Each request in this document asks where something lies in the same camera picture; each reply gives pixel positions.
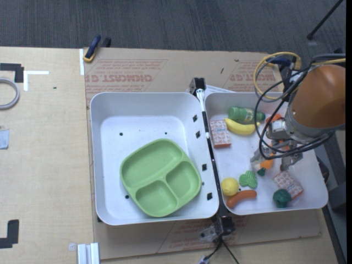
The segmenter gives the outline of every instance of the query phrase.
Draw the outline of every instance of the banana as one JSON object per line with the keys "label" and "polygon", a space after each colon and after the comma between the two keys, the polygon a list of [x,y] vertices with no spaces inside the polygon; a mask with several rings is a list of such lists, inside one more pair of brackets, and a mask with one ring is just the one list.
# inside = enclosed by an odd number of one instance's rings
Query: banana
{"label": "banana", "polygon": [[225,118],[227,129],[238,135],[250,135],[255,131],[254,124],[240,124],[232,119]]}

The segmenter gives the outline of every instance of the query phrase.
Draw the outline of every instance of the wooden table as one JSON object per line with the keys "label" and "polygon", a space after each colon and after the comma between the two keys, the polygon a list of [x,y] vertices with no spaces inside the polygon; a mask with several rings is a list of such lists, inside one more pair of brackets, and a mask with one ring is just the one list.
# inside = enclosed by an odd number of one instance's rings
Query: wooden table
{"label": "wooden table", "polygon": [[[0,47],[0,63],[30,74],[20,100],[0,111],[9,147],[0,150],[0,238],[19,220],[19,240],[1,263],[76,263],[75,244],[94,242],[85,78],[79,49]],[[0,100],[8,97],[7,90]],[[321,235],[232,246],[240,263],[337,263],[321,210]],[[198,263],[213,249],[105,260],[104,263]],[[234,263],[222,247],[211,263]]]}

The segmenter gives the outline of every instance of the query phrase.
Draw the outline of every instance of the dark green toy broccoli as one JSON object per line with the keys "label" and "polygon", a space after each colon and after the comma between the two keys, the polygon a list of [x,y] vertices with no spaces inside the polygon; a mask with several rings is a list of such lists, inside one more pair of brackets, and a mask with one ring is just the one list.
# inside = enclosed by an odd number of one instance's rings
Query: dark green toy broccoli
{"label": "dark green toy broccoli", "polygon": [[279,189],[274,192],[273,200],[279,208],[287,207],[287,203],[292,200],[290,193],[285,189]]}

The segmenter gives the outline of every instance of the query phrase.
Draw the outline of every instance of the lemon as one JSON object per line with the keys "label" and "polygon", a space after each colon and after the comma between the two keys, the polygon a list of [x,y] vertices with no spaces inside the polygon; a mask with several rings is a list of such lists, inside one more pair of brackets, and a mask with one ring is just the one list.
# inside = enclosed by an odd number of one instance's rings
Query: lemon
{"label": "lemon", "polygon": [[225,196],[233,196],[238,192],[240,185],[235,178],[227,177],[221,181],[221,190]]}

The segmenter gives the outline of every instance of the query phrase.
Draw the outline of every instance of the green divided plate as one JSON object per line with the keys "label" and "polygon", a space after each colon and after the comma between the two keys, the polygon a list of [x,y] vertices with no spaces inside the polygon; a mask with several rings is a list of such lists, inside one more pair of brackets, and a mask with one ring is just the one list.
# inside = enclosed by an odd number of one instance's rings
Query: green divided plate
{"label": "green divided plate", "polygon": [[124,159],[120,178],[135,203],[152,217],[164,217],[191,201],[201,177],[175,142],[155,140]]}

